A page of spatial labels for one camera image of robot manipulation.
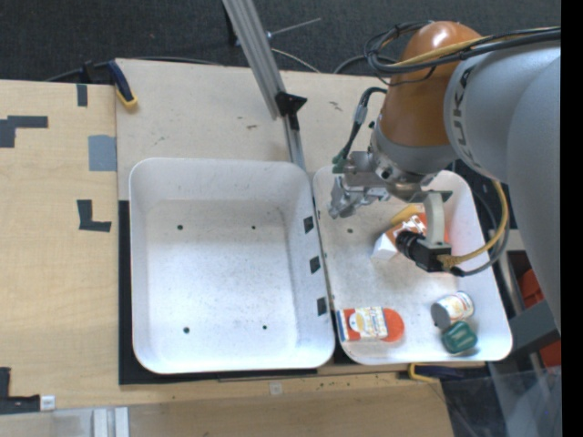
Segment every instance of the can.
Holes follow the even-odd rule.
[[[464,291],[440,298],[431,305],[431,317],[439,329],[445,330],[459,320],[474,314],[474,302]]]

